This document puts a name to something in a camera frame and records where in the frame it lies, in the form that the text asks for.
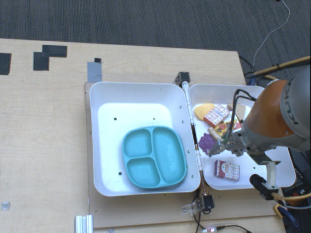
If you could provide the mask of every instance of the black tape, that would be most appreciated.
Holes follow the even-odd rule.
[[[10,53],[0,53],[0,75],[9,75],[11,66]]]
[[[34,52],[34,71],[48,71],[49,58],[43,56],[42,52]]]
[[[44,57],[67,57],[67,46],[43,45],[42,53]]]

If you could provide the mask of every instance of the gray tape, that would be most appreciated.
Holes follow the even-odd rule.
[[[103,81],[102,64],[97,62],[87,63],[87,82],[97,83]]]

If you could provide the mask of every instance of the wooden tabletop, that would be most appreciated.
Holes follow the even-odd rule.
[[[34,52],[41,52],[42,45],[67,46],[67,57],[51,57],[49,71],[34,71]],[[104,81],[172,83],[178,72],[188,71],[190,84],[245,84],[233,51],[0,39],[0,53],[12,54],[9,75],[0,75],[0,203],[11,204],[9,210],[0,210],[0,232],[74,232],[75,216],[89,214],[87,62],[101,58]],[[215,210],[203,218],[204,226],[234,223],[254,233],[267,228],[285,232],[273,203],[258,191],[211,193]],[[155,212],[164,215],[157,208]],[[116,208],[114,213],[122,226],[135,211]],[[95,231],[114,227],[117,233],[171,233],[196,228],[191,217],[174,215],[172,220],[144,224],[141,220],[134,226]]]

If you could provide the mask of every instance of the gray carpet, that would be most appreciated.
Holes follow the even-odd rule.
[[[260,49],[255,70],[310,55],[311,0],[284,1],[289,21]],[[0,0],[0,38],[235,50],[253,63],[287,16],[275,0]]]

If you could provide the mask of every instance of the small gray square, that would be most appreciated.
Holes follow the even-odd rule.
[[[2,209],[2,210],[9,210],[9,209],[10,209],[10,206],[11,206],[11,203],[10,203],[10,202],[2,202],[2,203],[1,203],[1,209]]]

